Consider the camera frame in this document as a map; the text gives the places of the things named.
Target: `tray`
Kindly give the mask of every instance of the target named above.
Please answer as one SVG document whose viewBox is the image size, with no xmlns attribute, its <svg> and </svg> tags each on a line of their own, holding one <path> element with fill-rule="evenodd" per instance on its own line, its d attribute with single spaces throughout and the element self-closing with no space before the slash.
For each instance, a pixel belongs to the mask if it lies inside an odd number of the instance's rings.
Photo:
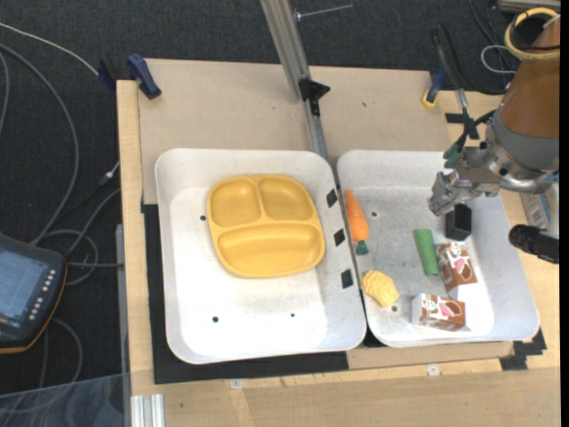
<svg viewBox="0 0 569 427">
<path fill-rule="evenodd" d="M 240 278 L 218 259 L 207 222 L 212 186 L 240 175 L 296 179 L 314 200 L 325 256 L 289 277 Z M 166 338 L 192 364 L 341 351 L 366 324 L 331 167 L 285 150 L 172 149 L 156 162 Z"/>
<path fill-rule="evenodd" d="M 440 277 L 423 275 L 413 242 L 417 228 L 431 229 L 436 243 L 449 241 L 445 218 L 432 214 L 427 204 L 442 167 L 439 152 L 353 150 L 338 161 L 341 188 L 353 190 L 370 227 L 370 253 L 357 256 L 358 272 L 385 272 L 401 294 L 392 308 L 381 308 L 364 296 L 370 330 L 381 342 L 399 347 L 533 337 L 538 313 L 517 250 L 508 242 L 510 227 L 500 197 L 469 203 L 473 231 L 465 243 L 478 277 L 465 299 L 470 330 L 448 332 L 411 324 L 416 294 L 447 296 Z"/>
<path fill-rule="evenodd" d="M 217 183 L 207 197 L 215 253 L 244 278 L 292 275 L 315 267 L 324 232 L 310 193 L 286 175 L 240 175 Z"/>
</svg>

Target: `dark background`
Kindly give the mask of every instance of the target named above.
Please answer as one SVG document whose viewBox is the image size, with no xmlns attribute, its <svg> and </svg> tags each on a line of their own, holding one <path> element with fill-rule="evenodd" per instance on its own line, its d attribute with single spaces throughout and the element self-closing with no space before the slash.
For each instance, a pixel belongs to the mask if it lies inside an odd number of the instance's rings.
<svg viewBox="0 0 569 427">
<path fill-rule="evenodd" d="M 473 0 L 483 10 L 491 0 Z M 300 12 L 353 4 L 341 12 L 301 21 L 311 65 L 397 68 L 436 72 L 439 63 L 430 30 L 440 21 L 452 37 L 470 85 L 501 89 L 504 78 L 483 68 L 479 54 L 490 44 L 477 27 L 467 0 L 291 0 Z M 511 15 L 490 10 L 503 33 Z M 0 22 L 76 52 L 95 68 L 103 56 L 129 78 L 128 55 L 188 60 L 278 63 L 259 0 L 0 0 Z M 100 177 L 117 161 L 115 97 L 79 61 L 47 44 L 0 28 L 0 43 L 31 61 L 52 82 L 68 106 L 81 147 L 79 177 L 68 208 L 52 230 L 80 230 L 98 204 L 118 188 L 117 177 L 100 189 Z M 24 242 L 50 220 L 68 188 L 73 146 L 68 124 L 47 88 L 9 53 L 11 98 L 0 134 L 0 232 Z M 4 96 L 0 79 L 0 97 Z M 116 258 L 115 229 L 121 222 L 115 197 L 87 235 L 101 262 Z M 64 251 L 73 238 L 50 238 L 40 246 Z M 82 261 L 80 245 L 70 256 Z M 70 279 L 81 277 L 72 269 Z M 80 380 L 121 372 L 116 269 L 96 270 L 64 291 L 56 317 L 69 324 L 84 349 Z M 49 326 L 44 385 L 66 383 L 76 371 L 74 340 Z M 44 339 L 29 351 L 0 356 L 0 394 L 36 388 L 44 363 Z"/>
</svg>

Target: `carrot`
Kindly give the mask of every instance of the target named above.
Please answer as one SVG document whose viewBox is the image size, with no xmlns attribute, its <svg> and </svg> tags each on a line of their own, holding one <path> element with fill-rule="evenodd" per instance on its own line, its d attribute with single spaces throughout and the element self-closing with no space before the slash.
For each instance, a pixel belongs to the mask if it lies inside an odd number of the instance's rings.
<svg viewBox="0 0 569 427">
<path fill-rule="evenodd" d="M 349 232 L 352 239 L 357 243 L 356 254 L 368 254 L 369 250 L 365 240 L 370 236 L 370 229 L 364 211 L 351 189 L 346 190 L 346 215 L 348 216 Z"/>
</svg>

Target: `yellow cable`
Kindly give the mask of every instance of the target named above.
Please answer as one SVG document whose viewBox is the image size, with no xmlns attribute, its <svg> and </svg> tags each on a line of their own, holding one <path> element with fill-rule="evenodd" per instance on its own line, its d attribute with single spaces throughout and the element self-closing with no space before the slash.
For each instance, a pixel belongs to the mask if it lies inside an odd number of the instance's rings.
<svg viewBox="0 0 569 427">
<path fill-rule="evenodd" d="M 513 55 L 518 57 L 520 60 L 556 59 L 561 55 L 561 49 L 556 49 L 555 51 L 552 51 L 552 52 L 535 53 L 535 52 L 522 51 L 521 49 L 516 48 L 512 43 L 511 34 L 510 34 L 511 29 L 517 27 L 524 20 L 534 16 L 535 14 L 545 14 L 547 16 L 550 16 L 551 19 L 556 18 L 558 16 L 558 14 L 555 11 L 550 10 L 549 8 L 541 8 L 541 7 L 540 8 L 532 8 L 531 10 L 527 10 L 525 12 L 518 14 L 518 16 L 516 16 L 516 18 L 512 21 L 513 26 L 510 24 L 508 26 L 508 28 L 506 29 L 506 33 L 504 34 L 504 44 L 506 45 L 508 50 Z"/>
</svg>

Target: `yellow plate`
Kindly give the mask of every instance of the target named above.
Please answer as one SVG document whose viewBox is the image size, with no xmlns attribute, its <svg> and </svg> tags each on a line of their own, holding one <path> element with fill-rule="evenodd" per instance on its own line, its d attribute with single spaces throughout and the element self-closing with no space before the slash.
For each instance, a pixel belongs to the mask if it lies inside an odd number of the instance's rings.
<svg viewBox="0 0 569 427">
<path fill-rule="evenodd" d="M 221 264 L 243 278 L 273 278 L 314 268 L 324 232 L 310 193 L 285 175 L 244 175 L 212 187 L 207 218 Z"/>
</svg>

